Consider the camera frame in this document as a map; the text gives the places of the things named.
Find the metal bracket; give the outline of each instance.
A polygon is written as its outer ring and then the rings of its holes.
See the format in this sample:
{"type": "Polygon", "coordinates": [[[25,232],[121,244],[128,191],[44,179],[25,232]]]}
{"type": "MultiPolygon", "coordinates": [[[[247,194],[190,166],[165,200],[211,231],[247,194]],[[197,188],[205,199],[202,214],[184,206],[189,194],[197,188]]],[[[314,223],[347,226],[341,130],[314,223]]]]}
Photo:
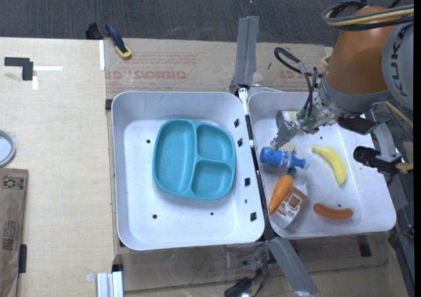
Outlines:
{"type": "Polygon", "coordinates": [[[293,121],[286,121],[282,111],[276,113],[276,127],[278,133],[276,137],[270,141],[269,145],[273,149],[279,149],[289,142],[299,131],[299,125],[293,121]]]}
{"type": "Polygon", "coordinates": [[[253,83],[253,74],[257,68],[256,44],[258,32],[258,16],[247,16],[239,19],[235,73],[230,86],[233,93],[239,85],[250,86],[253,83]]]}
{"type": "Polygon", "coordinates": [[[289,240],[275,237],[267,245],[296,295],[314,296],[320,293],[289,240]]]}
{"type": "Polygon", "coordinates": [[[378,122],[370,121],[361,117],[339,117],[337,119],[337,124],[340,125],[340,127],[345,128],[346,130],[350,130],[352,132],[362,134],[363,136],[365,136],[377,127],[378,122]]]}
{"type": "Polygon", "coordinates": [[[376,136],[380,147],[380,155],[377,156],[377,159],[390,163],[401,157],[401,154],[396,152],[393,136],[386,123],[377,125],[372,132],[376,136]]]}
{"type": "Polygon", "coordinates": [[[98,273],[97,297],[124,297],[123,273],[98,273]]]}

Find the wooden table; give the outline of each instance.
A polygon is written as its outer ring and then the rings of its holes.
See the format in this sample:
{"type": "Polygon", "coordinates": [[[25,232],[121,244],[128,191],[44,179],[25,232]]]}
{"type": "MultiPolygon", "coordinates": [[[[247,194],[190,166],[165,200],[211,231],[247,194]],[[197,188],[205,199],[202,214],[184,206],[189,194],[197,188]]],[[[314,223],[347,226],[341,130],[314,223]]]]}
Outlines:
{"type": "MultiPolygon", "coordinates": [[[[99,42],[1,38],[0,49],[3,57],[27,57],[35,67],[62,67],[39,71],[33,90],[33,82],[22,80],[21,68],[0,65],[0,128],[16,136],[16,156],[7,167],[29,171],[23,239],[28,257],[18,295],[95,296],[96,273],[110,272],[114,259],[99,42]]],[[[388,244],[385,250],[384,265],[312,277],[323,296],[356,291],[404,296],[395,252],[388,244]]],[[[139,296],[197,296],[212,290],[202,286],[139,296]]],[[[264,291],[294,296],[284,278],[268,282],[264,291]]]]}

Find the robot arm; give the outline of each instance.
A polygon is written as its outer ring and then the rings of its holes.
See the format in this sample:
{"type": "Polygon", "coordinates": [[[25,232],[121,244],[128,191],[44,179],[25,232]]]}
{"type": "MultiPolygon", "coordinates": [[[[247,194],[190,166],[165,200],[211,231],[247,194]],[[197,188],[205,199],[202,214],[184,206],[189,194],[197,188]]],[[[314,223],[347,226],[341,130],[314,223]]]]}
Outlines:
{"type": "Polygon", "coordinates": [[[322,14],[322,18],[342,31],[332,56],[326,60],[325,73],[317,75],[313,71],[312,83],[309,82],[310,73],[298,59],[282,48],[275,50],[275,56],[282,63],[285,64],[279,53],[297,63],[299,69],[295,71],[306,76],[309,98],[295,120],[278,113],[278,134],[270,145],[274,149],[280,148],[300,130],[312,134],[321,126],[335,123],[359,134],[386,134],[381,152],[359,148],[354,158],[391,174],[400,155],[394,150],[390,132],[384,123],[369,121],[361,115],[376,104],[393,98],[413,109],[414,11],[413,5],[385,9],[364,4],[364,1],[348,1],[322,14]],[[354,16],[334,17],[349,7],[358,8],[354,16]],[[313,95],[315,87],[318,93],[313,95]],[[371,163],[366,162],[368,155],[371,163]]]}

